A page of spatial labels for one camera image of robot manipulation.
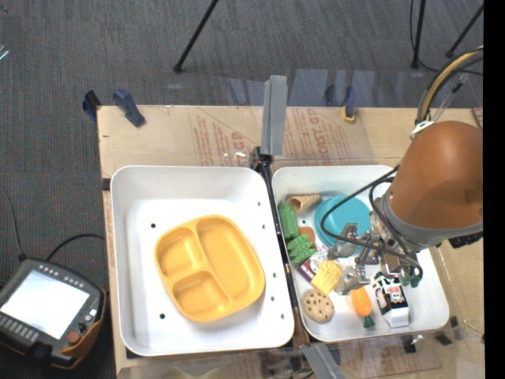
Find chocolate chip cookie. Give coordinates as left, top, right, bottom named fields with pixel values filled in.
left=301, top=288, right=336, bottom=325

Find tan waffle cone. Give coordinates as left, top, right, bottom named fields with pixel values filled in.
left=286, top=193, right=323, bottom=214

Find teal bowl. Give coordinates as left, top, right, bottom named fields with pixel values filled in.
left=313, top=194, right=373, bottom=253

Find yellow toy fries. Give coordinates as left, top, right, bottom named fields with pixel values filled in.
left=309, top=259, right=344, bottom=295

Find brown cardboard board red print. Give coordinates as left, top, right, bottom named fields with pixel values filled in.
left=96, top=105, right=484, bottom=379

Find black block with wires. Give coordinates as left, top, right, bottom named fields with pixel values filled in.
left=247, top=145, right=274, bottom=173

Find yellow divided plate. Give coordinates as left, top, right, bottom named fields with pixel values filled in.
left=153, top=214, right=267, bottom=324

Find green toy cucumber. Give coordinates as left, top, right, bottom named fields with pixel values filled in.
left=277, top=201, right=301, bottom=241

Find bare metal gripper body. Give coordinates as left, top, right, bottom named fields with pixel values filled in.
left=354, top=210, right=420, bottom=278

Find white milk carton cow print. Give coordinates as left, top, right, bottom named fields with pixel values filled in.
left=370, top=272, right=412, bottom=328

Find white plastic tray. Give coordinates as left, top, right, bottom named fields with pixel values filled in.
left=271, top=164, right=451, bottom=343
left=110, top=165, right=296, bottom=358

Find orange carrot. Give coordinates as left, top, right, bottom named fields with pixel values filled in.
left=350, top=286, right=376, bottom=329

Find purple and white packet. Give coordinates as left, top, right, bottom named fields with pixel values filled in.
left=297, top=246, right=333, bottom=284

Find brown toy bread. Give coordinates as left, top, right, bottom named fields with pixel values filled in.
left=297, top=226, right=316, bottom=248

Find green toy leafy vegetable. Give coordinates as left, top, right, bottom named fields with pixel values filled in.
left=286, top=234, right=317, bottom=265

